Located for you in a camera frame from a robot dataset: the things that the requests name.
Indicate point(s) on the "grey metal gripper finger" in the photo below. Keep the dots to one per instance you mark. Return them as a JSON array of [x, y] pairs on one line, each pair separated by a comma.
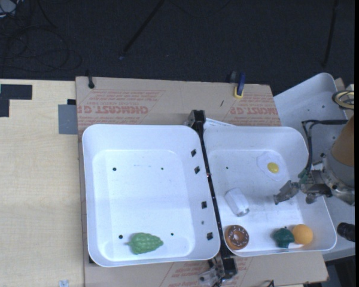
[[285, 192], [311, 197]]

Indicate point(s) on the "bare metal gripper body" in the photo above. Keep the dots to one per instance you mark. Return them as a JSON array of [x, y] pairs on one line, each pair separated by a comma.
[[320, 182]]

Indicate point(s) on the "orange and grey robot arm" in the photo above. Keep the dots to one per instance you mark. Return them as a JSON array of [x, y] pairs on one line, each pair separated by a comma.
[[344, 148]]

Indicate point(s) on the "white plastic tray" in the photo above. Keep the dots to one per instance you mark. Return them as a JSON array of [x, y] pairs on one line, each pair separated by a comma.
[[266, 202], [143, 196]]

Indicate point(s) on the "white and yellow fried egg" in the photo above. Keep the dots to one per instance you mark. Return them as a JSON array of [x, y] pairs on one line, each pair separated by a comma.
[[270, 167]]

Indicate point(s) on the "orange ball fruit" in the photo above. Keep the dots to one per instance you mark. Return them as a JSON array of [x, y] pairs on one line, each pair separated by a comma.
[[302, 234]]

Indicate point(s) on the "green broccoli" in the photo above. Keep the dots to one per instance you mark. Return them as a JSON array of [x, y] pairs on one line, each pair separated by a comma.
[[283, 237]]

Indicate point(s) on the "brown doughnut with sprinkles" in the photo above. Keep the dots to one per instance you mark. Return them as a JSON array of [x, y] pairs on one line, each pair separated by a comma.
[[236, 237]]

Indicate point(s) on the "thin black rod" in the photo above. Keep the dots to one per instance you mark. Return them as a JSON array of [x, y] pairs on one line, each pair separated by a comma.
[[210, 187]]

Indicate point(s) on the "white paper sheet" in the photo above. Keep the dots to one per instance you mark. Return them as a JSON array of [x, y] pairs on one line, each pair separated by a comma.
[[217, 122]]

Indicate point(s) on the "brown cardboard board red print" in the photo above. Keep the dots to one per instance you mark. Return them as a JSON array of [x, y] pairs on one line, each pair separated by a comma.
[[167, 106]]

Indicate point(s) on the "green grapes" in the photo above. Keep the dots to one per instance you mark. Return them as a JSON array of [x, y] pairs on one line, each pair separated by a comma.
[[144, 243]]

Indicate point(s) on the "black cylinder on white bracket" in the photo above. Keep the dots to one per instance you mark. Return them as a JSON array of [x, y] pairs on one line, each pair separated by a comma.
[[346, 231]]

